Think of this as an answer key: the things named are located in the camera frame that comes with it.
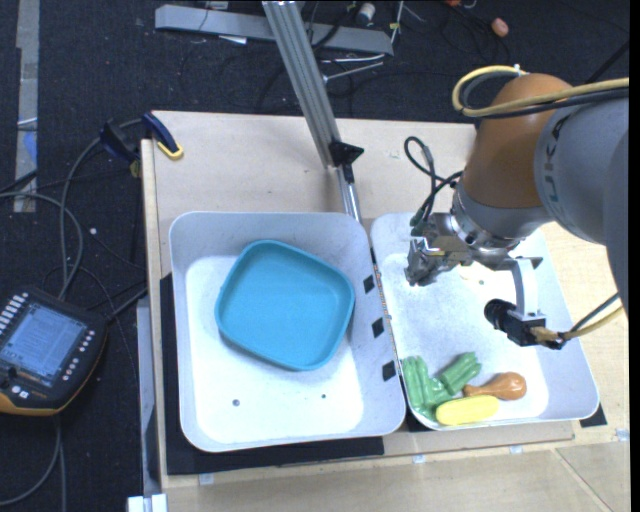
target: blue plate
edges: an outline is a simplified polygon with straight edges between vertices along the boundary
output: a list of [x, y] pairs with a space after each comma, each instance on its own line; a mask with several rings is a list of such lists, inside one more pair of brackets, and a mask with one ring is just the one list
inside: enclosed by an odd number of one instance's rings
[[314, 370], [337, 350], [355, 292], [337, 268], [272, 240], [248, 245], [220, 289], [215, 318], [223, 337], [291, 370]]

